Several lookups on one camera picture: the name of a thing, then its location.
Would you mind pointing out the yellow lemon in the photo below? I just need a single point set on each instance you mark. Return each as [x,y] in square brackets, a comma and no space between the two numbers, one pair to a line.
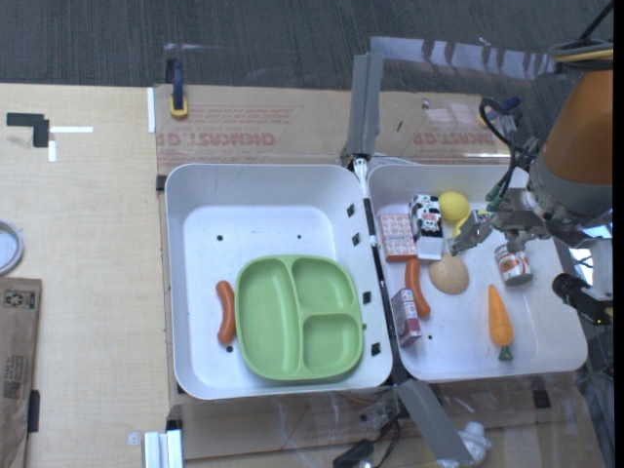
[453,205]

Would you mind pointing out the orange and white carton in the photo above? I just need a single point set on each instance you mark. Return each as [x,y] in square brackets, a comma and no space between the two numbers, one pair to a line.
[397,237]

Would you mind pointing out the orange carrot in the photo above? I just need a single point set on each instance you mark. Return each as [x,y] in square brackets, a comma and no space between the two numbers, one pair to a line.
[499,322]

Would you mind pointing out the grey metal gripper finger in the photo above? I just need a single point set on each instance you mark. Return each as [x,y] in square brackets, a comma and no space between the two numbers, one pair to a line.
[470,234]
[518,244]

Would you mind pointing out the green divided plate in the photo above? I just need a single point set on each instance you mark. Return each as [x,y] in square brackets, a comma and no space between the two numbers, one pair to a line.
[297,320]

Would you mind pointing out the brown cardboard board red print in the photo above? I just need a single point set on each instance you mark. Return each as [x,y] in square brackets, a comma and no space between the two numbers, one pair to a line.
[253,125]

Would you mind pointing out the small red and white can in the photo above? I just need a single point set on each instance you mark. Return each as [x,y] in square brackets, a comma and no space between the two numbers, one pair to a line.
[514,267]

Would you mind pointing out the black cylinder on white bracket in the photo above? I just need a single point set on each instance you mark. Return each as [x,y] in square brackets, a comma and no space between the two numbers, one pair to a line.
[577,293]

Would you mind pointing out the tan round bread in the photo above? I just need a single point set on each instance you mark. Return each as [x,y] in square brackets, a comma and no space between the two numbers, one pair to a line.
[449,275]

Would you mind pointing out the cow print milk carton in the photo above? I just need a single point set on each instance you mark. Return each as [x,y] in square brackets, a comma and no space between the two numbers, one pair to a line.
[428,222]

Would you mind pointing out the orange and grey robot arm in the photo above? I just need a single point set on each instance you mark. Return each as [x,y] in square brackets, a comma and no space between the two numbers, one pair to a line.
[580,129]

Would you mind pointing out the orange sausage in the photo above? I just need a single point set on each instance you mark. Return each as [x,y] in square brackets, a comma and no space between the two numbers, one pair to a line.
[413,281]
[226,310]

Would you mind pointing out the white crumpled paper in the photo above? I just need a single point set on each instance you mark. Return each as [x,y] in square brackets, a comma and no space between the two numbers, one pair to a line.
[474,440]

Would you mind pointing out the brown paper bag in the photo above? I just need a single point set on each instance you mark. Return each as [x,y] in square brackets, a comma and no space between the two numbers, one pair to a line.
[17,359]

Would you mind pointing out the white plastic tray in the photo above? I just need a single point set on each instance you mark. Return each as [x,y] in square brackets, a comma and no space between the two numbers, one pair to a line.
[463,339]
[205,359]

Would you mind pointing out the small pink carton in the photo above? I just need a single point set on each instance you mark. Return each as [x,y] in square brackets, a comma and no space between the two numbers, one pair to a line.
[405,317]

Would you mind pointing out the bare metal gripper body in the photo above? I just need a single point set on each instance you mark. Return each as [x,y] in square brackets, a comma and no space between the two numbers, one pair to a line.
[519,215]

